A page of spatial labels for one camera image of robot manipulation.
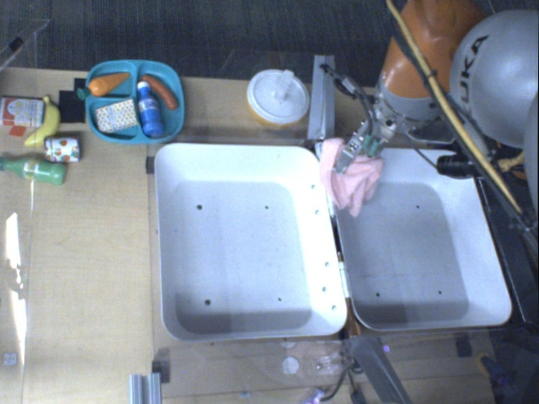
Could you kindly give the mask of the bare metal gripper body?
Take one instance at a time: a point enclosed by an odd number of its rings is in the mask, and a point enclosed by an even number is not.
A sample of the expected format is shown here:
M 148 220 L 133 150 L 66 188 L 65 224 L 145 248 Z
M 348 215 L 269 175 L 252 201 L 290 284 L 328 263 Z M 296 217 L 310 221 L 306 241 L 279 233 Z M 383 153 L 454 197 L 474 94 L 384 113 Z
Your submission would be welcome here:
M 365 121 L 345 143 L 334 164 L 345 172 L 359 156 L 378 157 L 398 131 L 398 115 L 389 109 L 368 109 Z

